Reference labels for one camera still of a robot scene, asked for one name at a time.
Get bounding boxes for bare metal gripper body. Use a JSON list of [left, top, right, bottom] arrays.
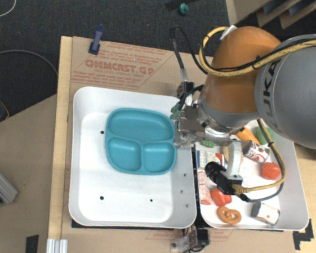
[[175, 102, 235, 141]]

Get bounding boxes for green grapes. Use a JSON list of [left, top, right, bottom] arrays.
[[200, 139, 216, 149]]

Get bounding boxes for white blue red carton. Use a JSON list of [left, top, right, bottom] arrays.
[[194, 150, 230, 172]]

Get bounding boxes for tan round biscuit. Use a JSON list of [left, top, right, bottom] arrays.
[[219, 140, 232, 163]]

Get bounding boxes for blue divided plate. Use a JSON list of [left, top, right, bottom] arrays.
[[101, 105, 182, 179]]

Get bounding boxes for red and white packet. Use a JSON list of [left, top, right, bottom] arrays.
[[193, 170, 216, 206]]

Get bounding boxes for orange carrot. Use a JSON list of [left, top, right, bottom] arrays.
[[234, 126, 262, 145]]

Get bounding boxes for thin black and white rod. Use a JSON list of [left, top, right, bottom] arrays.
[[152, 41, 216, 230]]

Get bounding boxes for red-orange pepper toy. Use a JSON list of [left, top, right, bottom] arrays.
[[208, 188, 233, 208]]

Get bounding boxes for green cylinder toy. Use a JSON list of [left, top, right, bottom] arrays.
[[253, 126, 277, 146]]

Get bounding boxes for white can with red print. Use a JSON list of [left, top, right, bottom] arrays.
[[242, 140, 271, 164]]

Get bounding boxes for white plastic tray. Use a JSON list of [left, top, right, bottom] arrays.
[[182, 110, 316, 239], [59, 84, 210, 238]]

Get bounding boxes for orange pretzel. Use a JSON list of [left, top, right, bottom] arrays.
[[216, 205, 243, 225]]

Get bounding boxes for red-orange strawberry toy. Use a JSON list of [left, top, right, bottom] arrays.
[[260, 161, 283, 182]]

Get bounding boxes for brown cardboard board red print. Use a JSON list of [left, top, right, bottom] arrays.
[[48, 36, 316, 253]]

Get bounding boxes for white cup with grey lid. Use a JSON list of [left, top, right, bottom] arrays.
[[250, 201, 282, 226]]

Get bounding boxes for small teal object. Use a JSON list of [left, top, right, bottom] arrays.
[[177, 2, 190, 15]]

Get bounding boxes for black block with thin wires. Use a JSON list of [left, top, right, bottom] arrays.
[[176, 79, 195, 104], [195, 228, 211, 246]]

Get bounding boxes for black cylinder on white bracket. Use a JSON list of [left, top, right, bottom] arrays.
[[202, 137, 249, 197]]

